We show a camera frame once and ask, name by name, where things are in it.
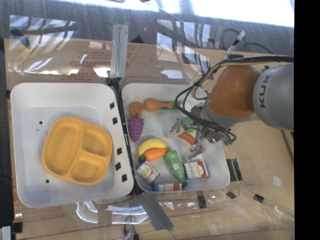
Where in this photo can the orange carrot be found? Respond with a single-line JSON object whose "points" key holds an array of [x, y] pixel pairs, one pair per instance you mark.
{"points": [[155, 154]]}

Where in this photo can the orange divided plate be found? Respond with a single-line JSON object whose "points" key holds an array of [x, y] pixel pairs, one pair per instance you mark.
{"points": [[67, 144]]}

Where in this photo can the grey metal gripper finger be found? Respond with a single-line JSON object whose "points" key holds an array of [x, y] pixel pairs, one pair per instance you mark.
{"points": [[175, 130], [193, 152]]}

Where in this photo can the white plastic tray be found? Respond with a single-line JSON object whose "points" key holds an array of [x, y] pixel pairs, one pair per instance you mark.
{"points": [[32, 146], [160, 124]]}

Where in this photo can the brown chicken drumstick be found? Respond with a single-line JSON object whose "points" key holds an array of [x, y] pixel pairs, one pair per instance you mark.
{"points": [[153, 105]]}

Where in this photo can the orange sausage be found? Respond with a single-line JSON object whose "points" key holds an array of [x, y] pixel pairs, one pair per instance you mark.
{"points": [[188, 137]]}

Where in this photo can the green stick vegetable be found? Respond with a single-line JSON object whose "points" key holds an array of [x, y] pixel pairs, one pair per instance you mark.
{"points": [[175, 107]]}

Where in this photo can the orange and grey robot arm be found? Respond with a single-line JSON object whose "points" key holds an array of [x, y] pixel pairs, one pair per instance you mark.
{"points": [[250, 96]]}

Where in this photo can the yellow banana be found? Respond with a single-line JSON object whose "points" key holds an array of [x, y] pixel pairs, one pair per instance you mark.
{"points": [[150, 144]]}

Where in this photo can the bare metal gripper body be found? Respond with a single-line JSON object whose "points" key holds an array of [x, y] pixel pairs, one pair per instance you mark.
{"points": [[210, 133]]}

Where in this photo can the purple grapes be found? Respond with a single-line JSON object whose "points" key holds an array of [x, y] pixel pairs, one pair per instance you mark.
{"points": [[135, 129]]}

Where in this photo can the white and red carton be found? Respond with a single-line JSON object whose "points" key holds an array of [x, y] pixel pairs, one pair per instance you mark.
{"points": [[195, 170]]}

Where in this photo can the blue white red packet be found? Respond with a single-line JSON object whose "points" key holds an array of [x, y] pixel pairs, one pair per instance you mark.
{"points": [[166, 187]]}

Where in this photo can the green bottle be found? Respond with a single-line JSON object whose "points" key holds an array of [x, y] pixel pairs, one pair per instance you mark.
{"points": [[175, 166]]}

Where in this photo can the white and orange can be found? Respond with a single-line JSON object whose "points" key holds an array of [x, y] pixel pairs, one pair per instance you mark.
{"points": [[147, 172]]}

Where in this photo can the brown cardboard board red print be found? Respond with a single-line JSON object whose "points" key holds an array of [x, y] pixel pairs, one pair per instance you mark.
{"points": [[155, 61]]}

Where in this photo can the green broccoli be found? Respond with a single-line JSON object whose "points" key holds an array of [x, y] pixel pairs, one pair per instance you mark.
{"points": [[187, 121]]}

